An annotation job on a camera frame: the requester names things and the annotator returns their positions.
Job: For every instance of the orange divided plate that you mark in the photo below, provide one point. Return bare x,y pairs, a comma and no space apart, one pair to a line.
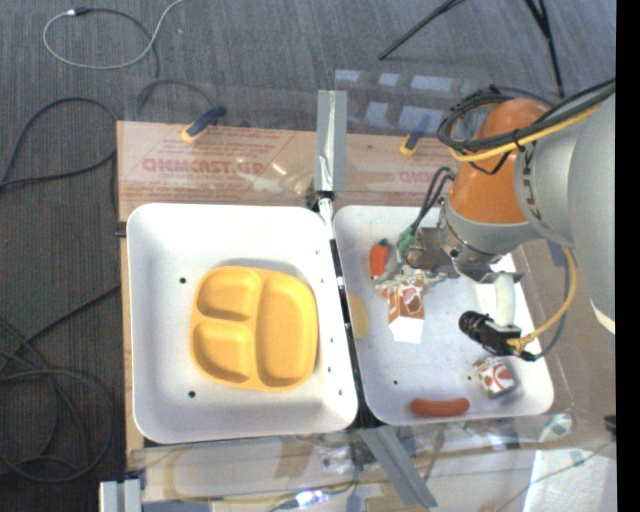
287,330

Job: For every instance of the black cylinder on white bracket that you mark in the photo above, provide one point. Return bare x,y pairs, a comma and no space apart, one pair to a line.
497,337

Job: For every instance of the red and white can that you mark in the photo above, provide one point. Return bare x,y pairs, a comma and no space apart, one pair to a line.
495,377

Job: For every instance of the white plastic tray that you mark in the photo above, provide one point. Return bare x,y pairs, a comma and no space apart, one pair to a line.
440,360
160,325

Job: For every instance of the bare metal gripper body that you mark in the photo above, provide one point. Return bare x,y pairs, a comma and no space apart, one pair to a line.
432,250

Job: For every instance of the red and white carton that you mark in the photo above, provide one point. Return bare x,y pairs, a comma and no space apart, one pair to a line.
410,305

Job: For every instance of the orange carrot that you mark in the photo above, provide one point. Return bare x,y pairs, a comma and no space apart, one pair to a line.
378,259

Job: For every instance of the orange sausage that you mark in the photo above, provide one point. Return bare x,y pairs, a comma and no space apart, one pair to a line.
439,407

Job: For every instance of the tan round biscuit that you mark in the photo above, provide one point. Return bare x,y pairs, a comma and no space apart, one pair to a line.
358,317

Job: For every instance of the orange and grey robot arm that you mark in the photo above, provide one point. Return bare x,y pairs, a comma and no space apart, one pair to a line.
500,190

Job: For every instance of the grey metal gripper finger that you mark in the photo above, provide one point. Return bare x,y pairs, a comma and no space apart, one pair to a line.
432,279
387,283

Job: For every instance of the brown cardboard board red print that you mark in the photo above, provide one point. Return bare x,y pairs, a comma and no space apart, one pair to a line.
210,165

